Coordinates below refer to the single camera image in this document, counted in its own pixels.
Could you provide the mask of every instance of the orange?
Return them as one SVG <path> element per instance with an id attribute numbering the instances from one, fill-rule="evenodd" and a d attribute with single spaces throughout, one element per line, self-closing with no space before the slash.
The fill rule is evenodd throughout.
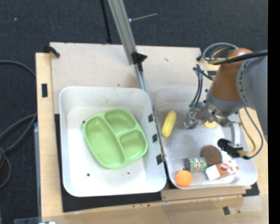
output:
<path id="1" fill-rule="evenodd" d="M 181 170 L 176 174 L 175 181 L 178 186 L 187 187 L 192 182 L 192 174 L 187 170 Z"/>

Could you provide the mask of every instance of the dark background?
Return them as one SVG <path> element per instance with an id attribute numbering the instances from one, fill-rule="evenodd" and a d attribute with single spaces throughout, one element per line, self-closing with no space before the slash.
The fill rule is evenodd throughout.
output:
<path id="1" fill-rule="evenodd" d="M 268 0 L 124 0 L 137 45 L 199 47 L 229 42 L 253 51 L 268 49 Z M 114 44 L 120 39 L 107 1 Z M 0 60 L 13 60 L 35 70 L 35 53 L 49 42 L 105 43 L 99 0 L 0 0 Z M 36 111 L 35 78 L 26 70 L 0 65 L 0 134 Z M 27 127 L 14 129 L 0 142 L 7 148 Z M 36 217 L 33 129 L 8 153 L 12 174 L 0 189 L 3 223 Z M 0 182 L 8 173 L 6 164 Z"/>

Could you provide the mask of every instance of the chocolate cookie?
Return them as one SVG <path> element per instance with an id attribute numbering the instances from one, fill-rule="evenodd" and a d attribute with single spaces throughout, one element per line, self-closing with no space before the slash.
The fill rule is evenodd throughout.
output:
<path id="1" fill-rule="evenodd" d="M 208 166 L 222 162 L 221 151 L 213 145 L 204 146 L 200 151 L 200 156 L 206 159 Z"/>

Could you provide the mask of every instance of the can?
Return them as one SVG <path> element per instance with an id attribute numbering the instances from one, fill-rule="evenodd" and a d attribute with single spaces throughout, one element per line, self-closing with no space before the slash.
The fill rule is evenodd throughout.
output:
<path id="1" fill-rule="evenodd" d="M 204 172 L 207 168 L 206 159 L 203 157 L 199 158 L 187 158 L 184 162 L 185 169 L 190 172 Z"/>

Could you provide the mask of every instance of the green divided plate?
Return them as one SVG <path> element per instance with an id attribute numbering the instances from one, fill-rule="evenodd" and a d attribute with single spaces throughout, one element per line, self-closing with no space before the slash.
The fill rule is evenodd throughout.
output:
<path id="1" fill-rule="evenodd" d="M 148 143 L 142 128 L 135 117 L 123 109 L 88 118 L 83 133 L 93 156 L 104 168 L 123 167 L 147 152 Z"/>

